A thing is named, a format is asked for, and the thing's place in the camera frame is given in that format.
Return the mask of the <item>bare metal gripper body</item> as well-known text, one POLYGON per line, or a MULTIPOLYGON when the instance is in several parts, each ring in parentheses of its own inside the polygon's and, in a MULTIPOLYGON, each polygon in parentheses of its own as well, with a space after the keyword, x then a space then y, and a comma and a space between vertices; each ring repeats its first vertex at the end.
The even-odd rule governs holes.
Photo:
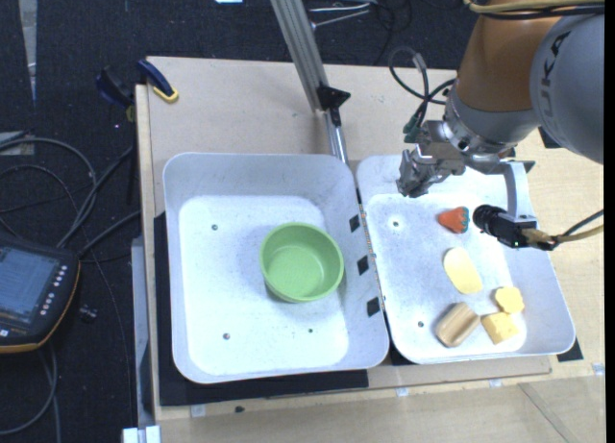
POLYGON ((461 175, 472 156, 480 152, 482 137, 457 119, 407 124, 407 184, 433 185, 461 175))

